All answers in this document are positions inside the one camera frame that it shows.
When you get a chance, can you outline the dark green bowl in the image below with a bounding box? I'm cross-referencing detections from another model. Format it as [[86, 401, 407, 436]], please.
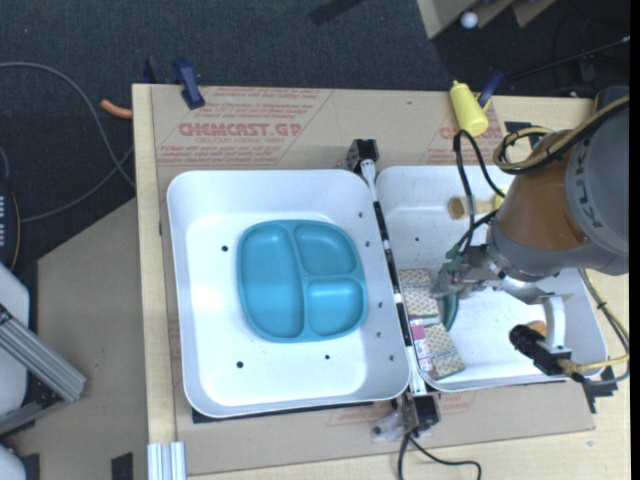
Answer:
[[438, 292, 460, 332]]

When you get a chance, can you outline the black block with thin wires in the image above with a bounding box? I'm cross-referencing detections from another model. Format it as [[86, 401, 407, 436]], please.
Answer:
[[343, 138, 380, 172], [399, 392, 442, 432]]

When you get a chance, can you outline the brown cardboard board red print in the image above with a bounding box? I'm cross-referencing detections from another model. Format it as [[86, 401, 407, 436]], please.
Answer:
[[149, 85, 597, 475]]

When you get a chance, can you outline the yellow squeeze bottle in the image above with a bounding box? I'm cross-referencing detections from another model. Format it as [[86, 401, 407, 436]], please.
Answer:
[[448, 80, 490, 138]]

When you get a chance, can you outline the black cylinder on white bracket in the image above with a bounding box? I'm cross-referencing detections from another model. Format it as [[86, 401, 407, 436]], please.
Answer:
[[508, 292, 574, 377]]

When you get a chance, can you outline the tan bread roll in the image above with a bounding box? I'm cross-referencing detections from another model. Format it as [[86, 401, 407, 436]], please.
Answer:
[[446, 194, 497, 220]]

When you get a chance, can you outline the white plastic tray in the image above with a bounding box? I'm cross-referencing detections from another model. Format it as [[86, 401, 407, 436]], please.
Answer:
[[374, 164, 609, 394], [165, 168, 413, 418]]

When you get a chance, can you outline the pink and white carton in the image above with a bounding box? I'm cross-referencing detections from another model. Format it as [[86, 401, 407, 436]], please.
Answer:
[[408, 317, 436, 374]]

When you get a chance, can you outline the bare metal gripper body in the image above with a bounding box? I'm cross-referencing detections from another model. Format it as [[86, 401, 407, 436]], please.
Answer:
[[440, 245, 557, 306]]

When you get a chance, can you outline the thin black and white rod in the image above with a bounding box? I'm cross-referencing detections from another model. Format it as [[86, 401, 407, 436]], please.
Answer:
[[360, 159, 427, 395]]

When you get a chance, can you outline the blue divided plate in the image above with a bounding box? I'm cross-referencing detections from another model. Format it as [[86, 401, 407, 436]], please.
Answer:
[[235, 219, 369, 344]]

